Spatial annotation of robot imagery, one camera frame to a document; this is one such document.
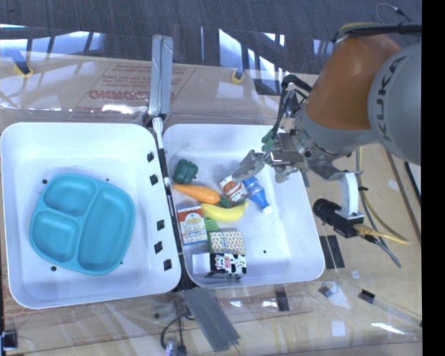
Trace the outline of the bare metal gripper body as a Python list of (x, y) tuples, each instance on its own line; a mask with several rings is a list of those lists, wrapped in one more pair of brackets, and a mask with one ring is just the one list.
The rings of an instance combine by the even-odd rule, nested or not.
[(321, 164), (320, 149), (302, 131), (278, 133), (266, 161), (276, 173), (305, 172)]

